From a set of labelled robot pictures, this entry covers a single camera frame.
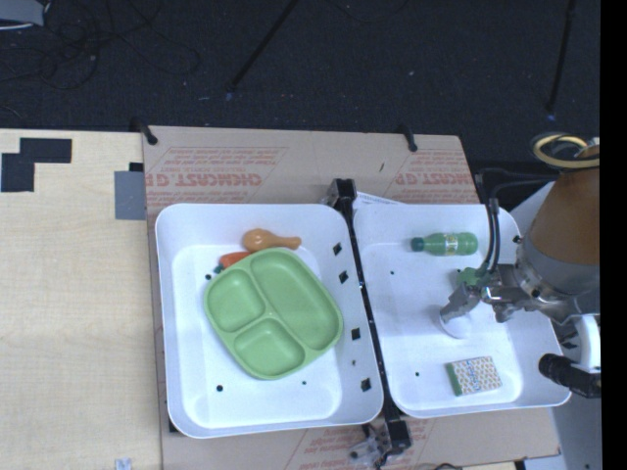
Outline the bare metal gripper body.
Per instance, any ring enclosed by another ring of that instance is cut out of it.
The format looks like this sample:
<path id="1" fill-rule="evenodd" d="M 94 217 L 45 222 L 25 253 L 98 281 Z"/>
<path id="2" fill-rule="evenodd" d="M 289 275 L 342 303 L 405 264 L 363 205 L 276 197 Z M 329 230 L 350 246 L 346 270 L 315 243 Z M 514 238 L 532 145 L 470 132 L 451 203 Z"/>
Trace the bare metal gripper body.
<path id="1" fill-rule="evenodd" d="M 481 290 L 481 301 L 493 309 L 494 304 L 516 305 L 565 323 L 589 313 L 589 275 L 582 266 L 569 263 L 550 264 L 547 270 L 522 260 L 500 264 Z"/>

